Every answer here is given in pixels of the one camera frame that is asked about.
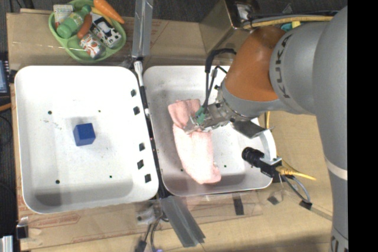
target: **cardboard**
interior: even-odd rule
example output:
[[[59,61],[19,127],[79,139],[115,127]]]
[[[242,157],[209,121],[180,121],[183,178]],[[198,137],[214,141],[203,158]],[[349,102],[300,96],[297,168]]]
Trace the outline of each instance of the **cardboard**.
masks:
[[[51,35],[47,24],[49,14],[49,11],[30,9],[22,9],[19,14],[7,14],[9,65],[12,70],[28,65],[77,64]],[[125,19],[128,42],[117,55],[103,64],[125,65],[129,62],[133,18]],[[144,68],[161,64],[202,65],[205,58],[197,23],[153,20],[151,56],[145,59]],[[229,64],[230,58],[222,58],[219,62]],[[146,208],[146,203],[49,215],[36,214],[25,205],[13,85],[11,97],[18,218],[27,217],[29,226],[29,236],[21,240],[21,250],[134,251],[146,231],[146,225],[138,224],[136,219],[138,211]],[[317,181],[301,178],[311,194],[312,209],[300,207],[298,197],[281,184],[237,193],[243,201],[244,215],[235,214],[232,194],[186,198],[188,209],[206,236],[203,247],[190,248],[190,251],[328,251],[332,199],[316,119],[272,112],[270,126],[274,126],[272,131],[279,155],[297,170],[317,178]],[[271,195],[283,199],[272,205],[267,200]],[[164,250],[188,251],[182,248],[174,230],[166,222],[159,224],[155,243]]]

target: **pink towel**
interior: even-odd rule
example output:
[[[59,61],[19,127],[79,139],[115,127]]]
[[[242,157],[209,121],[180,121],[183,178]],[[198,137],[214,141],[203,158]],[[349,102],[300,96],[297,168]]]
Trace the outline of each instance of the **pink towel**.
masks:
[[[220,181],[220,172],[214,164],[211,133],[195,131],[189,135],[183,131],[189,117],[200,108],[199,99],[177,101],[168,106],[173,120],[176,149],[184,170],[199,184]]]

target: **white sink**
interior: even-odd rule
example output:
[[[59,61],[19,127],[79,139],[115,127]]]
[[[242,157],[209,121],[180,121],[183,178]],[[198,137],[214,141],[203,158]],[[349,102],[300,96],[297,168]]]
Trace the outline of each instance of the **white sink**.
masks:
[[[214,161],[221,173],[219,183],[200,185],[183,171],[175,147],[173,122],[168,112],[168,105],[176,100],[186,99],[200,99],[203,102],[205,75],[204,66],[154,66],[147,69],[144,74],[165,187],[174,195],[189,196],[247,191],[269,186],[272,179],[262,174],[259,168],[251,168],[251,165],[242,159],[242,151],[250,146],[261,150],[271,159],[275,158],[276,146],[270,130],[253,139],[236,132],[230,125],[213,130]],[[214,85],[220,85],[223,79],[224,74],[219,71]],[[215,97],[216,91],[213,90],[209,104],[214,102]]]
[[[156,194],[154,157],[131,71],[29,66],[17,72],[15,97],[22,192],[30,209],[62,212]],[[92,123],[96,139],[78,147],[73,129],[83,123]]]

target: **green bowl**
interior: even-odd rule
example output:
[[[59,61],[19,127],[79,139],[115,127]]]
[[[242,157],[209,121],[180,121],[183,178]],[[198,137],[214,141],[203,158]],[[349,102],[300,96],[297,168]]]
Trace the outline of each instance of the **green bowl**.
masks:
[[[74,6],[75,11],[79,11],[84,5],[88,4],[90,6],[93,6],[93,2],[91,0],[73,0],[69,2],[69,4],[72,4]],[[77,37],[77,35],[73,35],[72,37],[68,39],[61,38],[55,29],[55,17],[54,13],[51,13],[48,17],[48,27],[50,28],[50,31],[53,33],[56,40],[60,43],[62,47],[66,50],[66,52],[74,58],[76,61],[82,64],[94,64],[97,62],[100,62],[102,60],[105,60],[109,58],[111,55],[114,55],[116,52],[118,52],[126,43],[126,33],[123,27],[119,22],[112,19],[113,27],[120,33],[122,36],[122,39],[119,44],[115,48],[109,48],[105,46],[105,52],[96,59],[92,59],[91,56],[88,55],[88,53],[80,46],[80,39]]]

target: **toy carrot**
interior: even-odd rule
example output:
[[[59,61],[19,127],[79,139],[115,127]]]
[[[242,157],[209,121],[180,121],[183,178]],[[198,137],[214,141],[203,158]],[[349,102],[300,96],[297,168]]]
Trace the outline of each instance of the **toy carrot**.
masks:
[[[77,32],[77,37],[79,39],[82,39],[84,35],[88,33],[91,25],[92,25],[92,15],[89,13],[85,15],[83,25]]]
[[[104,15],[110,17],[111,19],[117,20],[119,23],[124,24],[125,21],[116,12],[116,10],[106,1],[106,0],[92,0],[93,5],[96,9],[102,12]]]

